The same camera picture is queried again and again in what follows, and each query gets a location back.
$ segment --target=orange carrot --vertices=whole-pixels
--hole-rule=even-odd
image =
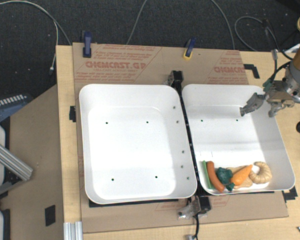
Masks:
[[[225,186],[220,182],[220,180],[217,177],[214,162],[212,161],[206,162],[206,170],[208,172],[208,176],[212,185],[215,187],[216,190],[222,193],[225,190]]]
[[[246,178],[248,178],[249,173],[252,169],[252,164],[245,166],[241,170],[237,171],[233,177],[230,179],[231,183],[234,183],[236,186],[240,186]]]

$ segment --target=black carpet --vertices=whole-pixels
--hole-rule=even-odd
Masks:
[[[125,44],[144,0],[28,0],[47,10],[72,42],[82,30],[93,42]],[[250,51],[235,35],[238,18],[251,16],[271,22],[282,49],[300,43],[296,22],[300,0],[214,0],[226,15],[235,49]],[[270,51],[260,23],[238,23],[242,38],[258,51]],[[196,37],[197,48],[232,49],[226,22],[210,0],[148,0],[130,45],[183,47]],[[49,76],[56,44],[55,26],[44,13],[26,4],[0,5],[0,96],[28,92],[33,97],[56,83]],[[67,45],[59,33],[59,44]]]

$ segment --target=wooden table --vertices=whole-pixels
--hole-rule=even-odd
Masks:
[[[243,63],[254,64],[260,74],[260,79],[255,79],[252,71],[247,71],[249,84],[261,87],[273,72],[274,62],[271,54],[269,52],[241,52],[240,54]],[[72,46],[57,46],[56,57],[63,215],[64,222],[74,223],[81,221],[81,206],[76,124],[69,120],[69,107],[75,105]],[[279,54],[278,65],[286,61],[287,59]],[[282,70],[277,74],[277,79],[281,79],[283,74]],[[297,230],[297,226],[300,226],[300,133],[296,131],[296,124],[300,121],[300,104],[279,111],[276,120],[295,173],[295,188],[298,194],[296,200],[287,202],[289,217],[203,224],[200,225],[198,235],[200,240],[300,239],[300,232]],[[90,233],[84,234],[83,238],[85,240],[184,240],[184,235],[193,235],[194,232],[195,226],[191,225]]]

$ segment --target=empty white tray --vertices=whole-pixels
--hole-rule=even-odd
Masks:
[[[271,106],[264,104],[241,117],[240,107],[246,105],[253,93],[263,94],[258,86],[190,84],[182,96],[192,136],[195,158],[202,187],[209,189],[202,161],[213,161],[215,168],[238,167],[266,162],[272,180],[253,184],[224,194],[288,190],[295,184],[295,175],[286,152],[276,119],[268,117]]]
[[[188,198],[197,189],[178,93],[89,84],[79,94],[84,182],[98,204]]]

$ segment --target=blue object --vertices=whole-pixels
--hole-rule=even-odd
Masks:
[[[83,36],[83,57],[84,58],[91,58],[91,41],[92,41],[92,34],[89,31],[84,32]]]
[[[185,53],[183,55],[183,57],[185,59],[190,59],[191,58],[191,53],[192,53],[193,48],[195,47],[195,43],[196,43],[196,38],[195,37],[192,37],[186,43],[186,45],[185,45],[186,51],[185,51]]]

